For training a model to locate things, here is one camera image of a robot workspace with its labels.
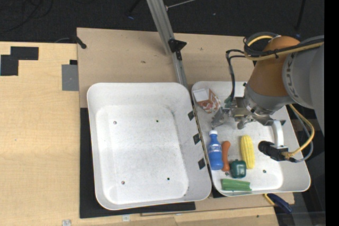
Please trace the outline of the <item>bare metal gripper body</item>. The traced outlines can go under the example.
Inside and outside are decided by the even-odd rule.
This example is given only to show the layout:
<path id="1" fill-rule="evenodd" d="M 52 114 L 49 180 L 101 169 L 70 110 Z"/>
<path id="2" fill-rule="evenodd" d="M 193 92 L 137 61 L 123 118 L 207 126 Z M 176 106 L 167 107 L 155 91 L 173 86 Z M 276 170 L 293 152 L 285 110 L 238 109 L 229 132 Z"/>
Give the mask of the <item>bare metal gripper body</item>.
<path id="1" fill-rule="evenodd" d="M 255 102 L 251 97 L 228 97 L 225 99 L 225 110 L 236 121 L 239 117 L 251 118 L 263 126 L 272 126 L 271 116 L 286 105 L 286 97 L 267 97 Z"/>

